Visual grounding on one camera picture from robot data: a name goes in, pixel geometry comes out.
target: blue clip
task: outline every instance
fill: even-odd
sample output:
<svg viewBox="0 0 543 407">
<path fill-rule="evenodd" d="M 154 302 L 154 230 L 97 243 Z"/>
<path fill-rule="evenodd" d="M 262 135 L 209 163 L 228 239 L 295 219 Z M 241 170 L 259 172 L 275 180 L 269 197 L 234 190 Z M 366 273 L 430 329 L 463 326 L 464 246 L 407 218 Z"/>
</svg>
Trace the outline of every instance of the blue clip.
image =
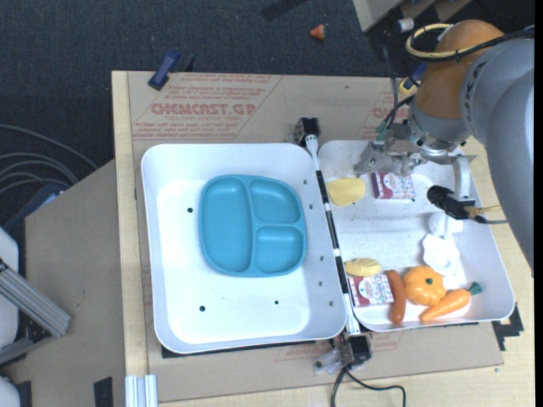
<svg viewBox="0 0 543 407">
<path fill-rule="evenodd" d="M 177 48 L 172 48 L 166 53 L 162 65 L 159 70 L 154 73 L 153 78 L 149 80 L 148 84 L 157 91 L 161 90 L 170 79 L 168 73 L 177 66 L 179 60 L 181 60 L 181 52 Z"/>
</svg>

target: white plastic tray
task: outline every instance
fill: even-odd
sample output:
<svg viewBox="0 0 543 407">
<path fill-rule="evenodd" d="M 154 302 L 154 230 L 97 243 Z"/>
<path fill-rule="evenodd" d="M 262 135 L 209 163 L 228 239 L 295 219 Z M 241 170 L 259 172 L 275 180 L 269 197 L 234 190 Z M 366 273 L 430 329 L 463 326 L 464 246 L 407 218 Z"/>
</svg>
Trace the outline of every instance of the white plastic tray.
<svg viewBox="0 0 543 407">
<path fill-rule="evenodd" d="M 163 144 L 142 159 L 154 328 L 170 351 L 334 337 L 345 309 L 310 155 L 289 143 Z M 205 183 L 245 174 L 284 181 L 297 192 L 307 231 L 304 262 L 284 276 L 221 274 L 200 250 L 198 212 Z"/>
<path fill-rule="evenodd" d="M 353 166 L 366 145 L 365 141 L 325 143 L 319 151 L 324 180 L 354 176 Z M 454 189 L 452 166 L 429 162 L 418 166 L 411 175 L 416 192 L 414 201 L 376 199 L 370 176 L 362 178 L 367 189 L 362 199 L 345 207 L 331 204 L 344 262 L 352 258 L 373 258 L 383 270 L 396 269 L 401 274 L 408 267 L 423 265 L 421 241 L 429 233 L 428 218 L 439 212 L 427 200 L 426 192 L 434 184 Z M 477 206 L 481 206 L 473 181 L 470 193 L 477 199 Z M 467 220 L 463 231 L 453 237 L 460 251 L 461 266 L 454 276 L 444 277 L 445 287 L 468 287 L 471 282 L 478 282 L 483 288 L 482 293 L 473 296 L 467 308 L 423 325 L 419 315 L 425 307 L 408 302 L 404 323 L 395 326 L 389 320 L 389 305 L 356 307 L 358 321 L 375 332 L 386 332 L 507 318 L 513 311 L 514 297 L 490 227 Z"/>
</svg>

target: black floor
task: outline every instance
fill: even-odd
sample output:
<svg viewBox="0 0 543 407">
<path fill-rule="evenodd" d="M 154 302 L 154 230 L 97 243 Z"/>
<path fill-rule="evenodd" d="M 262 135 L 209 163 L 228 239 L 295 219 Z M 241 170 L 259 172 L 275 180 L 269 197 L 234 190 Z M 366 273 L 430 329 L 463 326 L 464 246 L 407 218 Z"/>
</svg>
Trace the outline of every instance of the black floor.
<svg viewBox="0 0 543 407">
<path fill-rule="evenodd" d="M 156 70 L 179 47 L 197 72 L 389 76 L 379 46 L 397 16 L 365 34 L 352 0 L 0 0 L 0 11 L 0 225 L 44 183 L 35 176 L 69 186 L 93 170 L 6 125 L 100 166 L 114 156 L 112 70 Z M 535 0 L 475 0 L 451 21 L 469 18 L 515 31 L 535 22 Z M 432 9 L 424 20 L 437 21 Z M 308 31 L 322 22 L 328 35 L 318 42 Z M 414 64 L 398 52 L 393 71 L 403 76 Z M 29 153 L 75 177 L 50 163 L 21 164 L 39 161 Z"/>
</svg>

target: blue object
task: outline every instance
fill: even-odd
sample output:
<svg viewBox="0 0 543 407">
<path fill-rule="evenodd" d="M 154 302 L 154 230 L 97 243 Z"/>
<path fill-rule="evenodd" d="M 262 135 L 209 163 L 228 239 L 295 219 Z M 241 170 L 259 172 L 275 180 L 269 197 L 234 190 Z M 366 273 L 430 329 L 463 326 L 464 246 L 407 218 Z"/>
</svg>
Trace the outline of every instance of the blue object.
<svg viewBox="0 0 543 407">
<path fill-rule="evenodd" d="M 148 84 L 157 91 L 161 90 L 170 79 L 168 73 L 175 69 L 180 60 L 181 52 L 177 48 L 169 50 L 168 53 L 166 53 L 159 70 L 154 73 L 153 78 L 149 80 Z"/>
<path fill-rule="evenodd" d="M 217 176 L 199 202 L 199 239 L 206 261 L 231 276 L 286 275 L 305 259 L 305 217 L 286 183 L 248 175 Z"/>
</svg>

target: small orange object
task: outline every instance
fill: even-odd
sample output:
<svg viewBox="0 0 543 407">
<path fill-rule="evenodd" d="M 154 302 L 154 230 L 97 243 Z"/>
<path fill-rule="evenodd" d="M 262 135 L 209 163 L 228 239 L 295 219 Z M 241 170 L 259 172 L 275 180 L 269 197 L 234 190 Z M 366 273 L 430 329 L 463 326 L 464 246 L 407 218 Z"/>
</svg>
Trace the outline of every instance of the small orange object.
<svg viewBox="0 0 543 407">
<path fill-rule="evenodd" d="M 320 24 L 317 27 L 311 29 L 309 33 L 311 36 L 322 41 L 326 36 L 326 27 L 324 26 L 324 24 Z"/>
</svg>

